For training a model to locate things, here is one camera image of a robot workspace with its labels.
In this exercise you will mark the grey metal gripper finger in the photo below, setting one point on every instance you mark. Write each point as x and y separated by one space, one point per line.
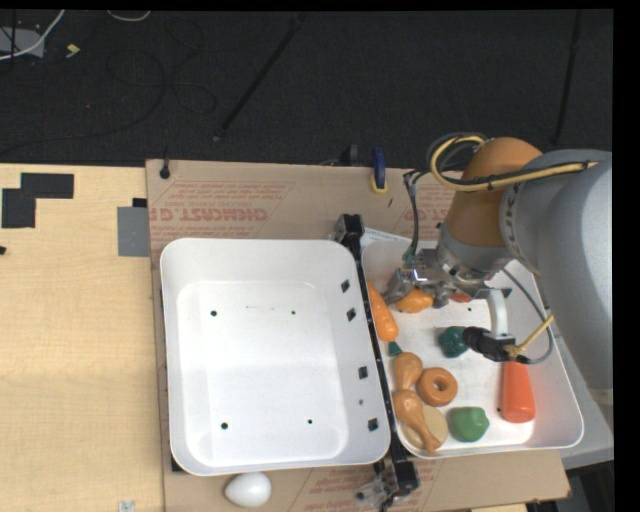
400 286
442 296

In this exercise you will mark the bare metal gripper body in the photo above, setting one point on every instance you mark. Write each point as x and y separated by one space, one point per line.
440 272

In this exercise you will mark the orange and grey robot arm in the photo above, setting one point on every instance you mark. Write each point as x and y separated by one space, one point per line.
560 240

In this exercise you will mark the small red-orange toy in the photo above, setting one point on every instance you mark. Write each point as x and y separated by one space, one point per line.
460 297

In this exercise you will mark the orange toy pepper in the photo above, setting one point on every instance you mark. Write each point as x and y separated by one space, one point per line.
414 301

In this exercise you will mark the orange carrot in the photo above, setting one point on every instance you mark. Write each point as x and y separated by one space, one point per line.
384 320

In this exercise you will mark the dark green broccoli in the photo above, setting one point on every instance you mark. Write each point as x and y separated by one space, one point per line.
451 342

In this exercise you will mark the thin black rod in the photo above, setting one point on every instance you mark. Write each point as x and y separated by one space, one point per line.
378 350

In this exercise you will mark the brown chicken drumstick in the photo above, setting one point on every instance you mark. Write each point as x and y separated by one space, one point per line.
407 369
415 415

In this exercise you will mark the brown doughnut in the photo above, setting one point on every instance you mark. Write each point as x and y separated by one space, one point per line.
437 386

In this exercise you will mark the white plastic tray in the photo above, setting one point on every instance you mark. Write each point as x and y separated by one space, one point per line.
480 385
265 360

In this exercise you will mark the beige round biscuit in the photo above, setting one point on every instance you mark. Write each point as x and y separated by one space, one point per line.
436 424

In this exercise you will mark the green toy pepper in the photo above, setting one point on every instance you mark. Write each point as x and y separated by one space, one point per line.
467 424

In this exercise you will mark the brown cardboard board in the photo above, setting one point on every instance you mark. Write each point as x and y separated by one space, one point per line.
240 210

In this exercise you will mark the white egg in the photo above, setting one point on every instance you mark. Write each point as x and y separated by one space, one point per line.
248 489

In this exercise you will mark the black cylinder on white bracket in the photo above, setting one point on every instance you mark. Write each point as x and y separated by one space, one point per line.
497 312

